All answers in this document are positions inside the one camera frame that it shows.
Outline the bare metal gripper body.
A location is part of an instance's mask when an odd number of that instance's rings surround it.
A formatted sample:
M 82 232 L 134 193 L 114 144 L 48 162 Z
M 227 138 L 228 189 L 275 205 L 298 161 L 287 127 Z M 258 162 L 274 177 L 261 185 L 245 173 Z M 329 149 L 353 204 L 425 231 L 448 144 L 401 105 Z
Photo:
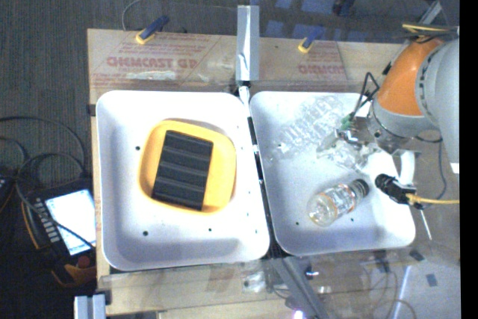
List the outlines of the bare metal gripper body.
M 400 114 L 368 114 L 354 117 L 352 137 L 360 144 L 375 144 L 388 154 L 404 149 L 409 140 L 422 131 L 422 117 Z

